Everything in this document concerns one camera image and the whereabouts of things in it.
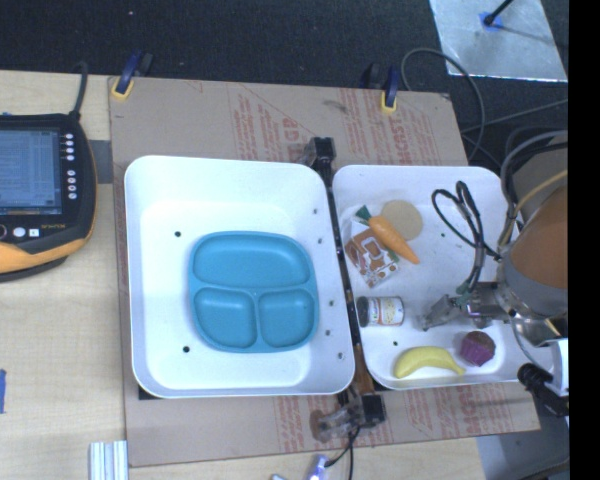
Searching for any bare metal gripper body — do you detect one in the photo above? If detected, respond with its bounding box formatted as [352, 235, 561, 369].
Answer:
[459, 281, 515, 329]

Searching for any white plastic tray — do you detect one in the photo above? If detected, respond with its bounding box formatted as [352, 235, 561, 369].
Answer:
[123, 155, 356, 400]
[332, 164, 531, 392]

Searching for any yellow banana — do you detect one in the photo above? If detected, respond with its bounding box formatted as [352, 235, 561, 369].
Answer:
[392, 346, 467, 380]

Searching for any small white can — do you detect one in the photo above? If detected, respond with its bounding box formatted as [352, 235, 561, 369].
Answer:
[355, 295, 406, 328]

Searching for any white and orange packet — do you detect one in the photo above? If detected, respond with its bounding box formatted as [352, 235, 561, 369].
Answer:
[343, 217, 400, 289]

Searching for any thin black rod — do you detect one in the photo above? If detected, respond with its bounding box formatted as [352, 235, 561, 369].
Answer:
[322, 165, 369, 398]

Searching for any orange carrot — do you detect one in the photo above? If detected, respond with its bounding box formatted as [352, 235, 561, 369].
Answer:
[354, 205, 421, 266]

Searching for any tan round biscuit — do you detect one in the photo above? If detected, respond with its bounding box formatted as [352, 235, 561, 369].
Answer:
[380, 199, 424, 242]

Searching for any blue divided plate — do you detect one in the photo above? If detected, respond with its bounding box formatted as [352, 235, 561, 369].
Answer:
[187, 231, 320, 354]

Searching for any brown cardboard board red print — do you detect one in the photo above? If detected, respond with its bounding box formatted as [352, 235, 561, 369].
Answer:
[107, 75, 542, 468]

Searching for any black cylinder on white bracket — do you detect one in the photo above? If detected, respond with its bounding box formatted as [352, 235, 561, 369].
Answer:
[509, 313, 569, 417]

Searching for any black block with thin wires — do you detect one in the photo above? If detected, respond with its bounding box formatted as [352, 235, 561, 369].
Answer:
[311, 392, 387, 440]
[302, 136, 337, 170]

